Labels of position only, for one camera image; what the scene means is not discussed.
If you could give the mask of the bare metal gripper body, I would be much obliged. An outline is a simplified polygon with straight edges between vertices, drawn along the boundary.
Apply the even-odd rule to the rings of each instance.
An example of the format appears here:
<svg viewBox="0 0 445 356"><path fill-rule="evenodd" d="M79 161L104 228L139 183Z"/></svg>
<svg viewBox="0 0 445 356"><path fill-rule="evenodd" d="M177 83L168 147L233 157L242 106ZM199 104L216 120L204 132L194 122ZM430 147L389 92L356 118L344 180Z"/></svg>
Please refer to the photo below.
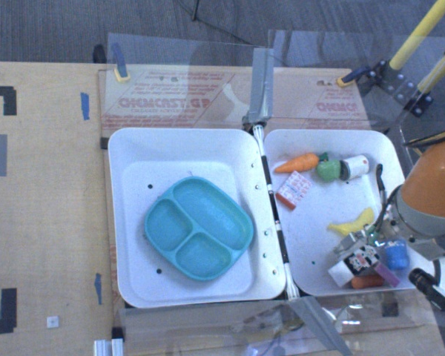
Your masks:
<svg viewBox="0 0 445 356"><path fill-rule="evenodd" d="M383 246L400 236L398 221L384 214L380 215L373 223L363 225L361 230L350 233L349 239L354 243Z"/></svg>

